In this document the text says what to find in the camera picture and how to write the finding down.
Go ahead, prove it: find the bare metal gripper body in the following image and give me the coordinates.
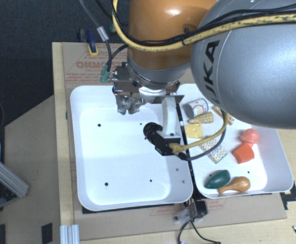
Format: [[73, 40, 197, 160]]
[[111, 62, 169, 104]]

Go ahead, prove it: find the white checkered packet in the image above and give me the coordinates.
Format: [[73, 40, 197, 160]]
[[207, 144, 228, 164]]

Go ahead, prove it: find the beige checkered waffle biscuit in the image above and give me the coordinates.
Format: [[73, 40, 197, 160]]
[[199, 138, 218, 151]]

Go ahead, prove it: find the black cylinder on white bracket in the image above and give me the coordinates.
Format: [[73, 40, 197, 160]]
[[143, 94, 185, 157]]

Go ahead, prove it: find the beige cracker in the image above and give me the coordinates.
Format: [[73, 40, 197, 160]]
[[212, 106, 234, 126]]

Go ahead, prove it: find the brown cardboard board, red print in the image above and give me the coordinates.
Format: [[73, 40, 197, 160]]
[[61, 42, 288, 241]]

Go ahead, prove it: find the small white printed can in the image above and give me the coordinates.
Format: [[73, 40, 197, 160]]
[[184, 98, 209, 118]]

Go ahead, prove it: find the black block with thin wires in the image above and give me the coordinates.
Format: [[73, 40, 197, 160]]
[[194, 199, 209, 218]]

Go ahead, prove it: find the orange block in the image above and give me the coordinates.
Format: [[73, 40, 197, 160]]
[[232, 143, 255, 165]]

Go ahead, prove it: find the brown chicken drumstick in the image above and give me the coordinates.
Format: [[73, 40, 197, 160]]
[[217, 176, 251, 195]]

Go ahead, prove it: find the beige waffle cone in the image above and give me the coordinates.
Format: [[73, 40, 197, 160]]
[[188, 111, 214, 125]]

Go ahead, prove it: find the green avocado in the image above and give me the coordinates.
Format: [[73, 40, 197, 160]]
[[204, 169, 231, 190]]

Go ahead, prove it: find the yellow cheese slice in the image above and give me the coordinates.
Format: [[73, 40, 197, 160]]
[[183, 123, 205, 140]]

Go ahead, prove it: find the white plastic tray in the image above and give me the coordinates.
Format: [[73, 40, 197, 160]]
[[70, 85, 194, 211], [177, 83, 294, 199]]

